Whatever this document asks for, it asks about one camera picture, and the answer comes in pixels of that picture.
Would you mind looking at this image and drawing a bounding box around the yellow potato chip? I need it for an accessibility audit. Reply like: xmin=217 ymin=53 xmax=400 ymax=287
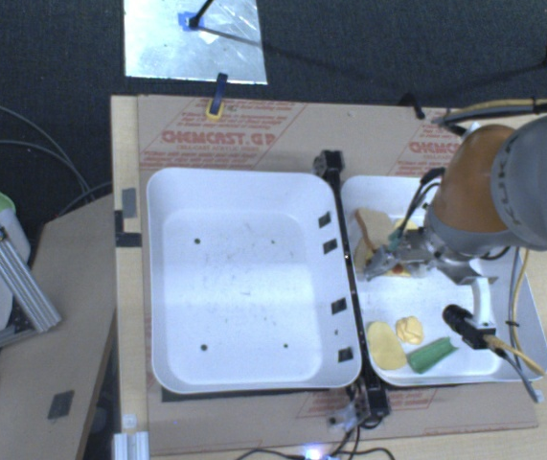
xmin=366 ymin=320 xmax=409 ymax=372

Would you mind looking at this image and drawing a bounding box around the white plastic tray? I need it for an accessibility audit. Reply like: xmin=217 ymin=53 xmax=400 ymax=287
xmin=339 ymin=174 xmax=547 ymax=388
xmin=146 ymin=167 xmax=364 ymax=396

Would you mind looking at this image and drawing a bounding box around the yellow pizza slice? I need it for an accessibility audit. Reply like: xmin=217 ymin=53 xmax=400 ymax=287
xmin=381 ymin=262 xmax=412 ymax=280

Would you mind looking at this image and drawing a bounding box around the brown bread slice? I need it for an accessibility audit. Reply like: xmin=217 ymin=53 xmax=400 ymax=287
xmin=354 ymin=207 xmax=395 ymax=254

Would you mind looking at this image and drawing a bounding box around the yellow toy food piece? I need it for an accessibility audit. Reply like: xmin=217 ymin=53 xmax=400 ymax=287
xmin=392 ymin=217 xmax=421 ymax=235

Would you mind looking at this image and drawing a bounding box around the thin black rod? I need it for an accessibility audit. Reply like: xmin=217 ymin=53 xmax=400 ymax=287
xmin=328 ymin=169 xmax=376 ymax=395

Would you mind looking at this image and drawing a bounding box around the brown cardboard board red print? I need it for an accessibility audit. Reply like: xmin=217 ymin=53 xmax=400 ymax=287
xmin=136 ymin=94 xmax=540 ymax=457

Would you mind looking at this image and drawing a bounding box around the black cylinder on white bracket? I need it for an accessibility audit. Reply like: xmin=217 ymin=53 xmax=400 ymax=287
xmin=442 ymin=275 xmax=499 ymax=352

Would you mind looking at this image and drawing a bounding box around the yellow pasta lump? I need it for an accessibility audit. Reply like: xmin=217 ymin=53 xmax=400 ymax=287
xmin=395 ymin=315 xmax=425 ymax=346

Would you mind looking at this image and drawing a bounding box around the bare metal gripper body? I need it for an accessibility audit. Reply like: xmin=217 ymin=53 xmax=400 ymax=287
xmin=390 ymin=230 xmax=498 ymax=287

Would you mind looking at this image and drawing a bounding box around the green celery stick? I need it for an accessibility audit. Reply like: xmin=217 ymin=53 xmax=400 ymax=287
xmin=405 ymin=336 xmax=459 ymax=376

